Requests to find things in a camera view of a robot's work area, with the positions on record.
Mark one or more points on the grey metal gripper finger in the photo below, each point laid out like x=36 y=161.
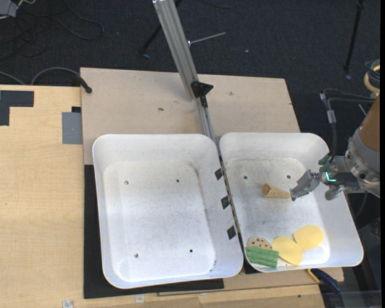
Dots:
x=304 y=184
x=333 y=192

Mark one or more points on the tan ice cream cone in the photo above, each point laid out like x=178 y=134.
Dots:
x=274 y=192

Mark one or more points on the green beans bundle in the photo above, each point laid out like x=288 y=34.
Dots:
x=262 y=257

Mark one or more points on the white plastic tray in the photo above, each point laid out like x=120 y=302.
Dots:
x=157 y=217
x=276 y=217

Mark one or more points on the brown lotus root slice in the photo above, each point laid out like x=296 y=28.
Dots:
x=258 y=242

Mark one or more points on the yellow oval potato chip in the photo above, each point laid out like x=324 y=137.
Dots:
x=288 y=250
x=309 y=237

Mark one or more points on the pale wood board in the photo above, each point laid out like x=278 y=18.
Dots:
x=141 y=107

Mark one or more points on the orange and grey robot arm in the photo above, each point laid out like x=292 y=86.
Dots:
x=370 y=130

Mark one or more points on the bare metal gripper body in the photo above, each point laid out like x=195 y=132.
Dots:
x=346 y=176

